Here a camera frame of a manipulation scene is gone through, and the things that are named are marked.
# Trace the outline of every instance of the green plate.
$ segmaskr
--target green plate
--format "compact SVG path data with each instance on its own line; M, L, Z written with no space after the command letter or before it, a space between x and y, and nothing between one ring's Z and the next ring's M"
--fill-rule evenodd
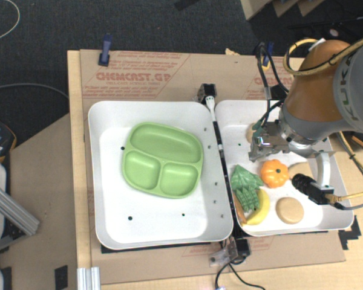
M122 160L123 176L143 192L167 198L184 198L198 185L203 147L184 130L158 123L133 127Z

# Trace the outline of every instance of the blue clamp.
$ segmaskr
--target blue clamp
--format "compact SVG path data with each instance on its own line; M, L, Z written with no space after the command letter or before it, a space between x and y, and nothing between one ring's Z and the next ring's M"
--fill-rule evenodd
M107 33L103 37L103 43L102 43L102 53L99 55L98 64L102 66L108 66L109 65L109 50L111 47L111 35Z
M273 53L273 42L269 41L267 43L266 51L272 56ZM269 66L269 57L265 54L264 59L262 61L262 66Z

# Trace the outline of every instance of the black carpet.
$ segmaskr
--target black carpet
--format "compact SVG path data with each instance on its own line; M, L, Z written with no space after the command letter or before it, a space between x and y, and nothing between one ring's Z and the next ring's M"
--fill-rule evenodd
M68 93L67 51L100 49L105 33L112 50L253 54L272 41L273 55L303 37L325 37L329 24L344 22L340 39L363 37L363 0L325 0L303 17L297 6L278 18L272 4L247 21L240 0L12 0L19 25L0 39L0 85L38 83ZM0 34L16 22L16 10L0 1ZM0 119L18 144L68 113L67 99L49 89L0 89Z

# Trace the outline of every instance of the banana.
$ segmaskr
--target banana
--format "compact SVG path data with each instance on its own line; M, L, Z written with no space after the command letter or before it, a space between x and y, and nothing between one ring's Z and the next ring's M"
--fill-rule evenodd
M267 216L270 208L270 199L269 195L265 190L259 189L257 191L258 200L260 201L260 207L256 209L249 217L247 217L248 225L258 225L260 224Z

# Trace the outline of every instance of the orange pumpkin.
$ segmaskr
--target orange pumpkin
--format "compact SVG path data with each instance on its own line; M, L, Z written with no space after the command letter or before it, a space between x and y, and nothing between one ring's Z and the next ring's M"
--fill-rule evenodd
M289 179L288 167L277 159L267 160L262 165L261 179L270 188L281 187Z

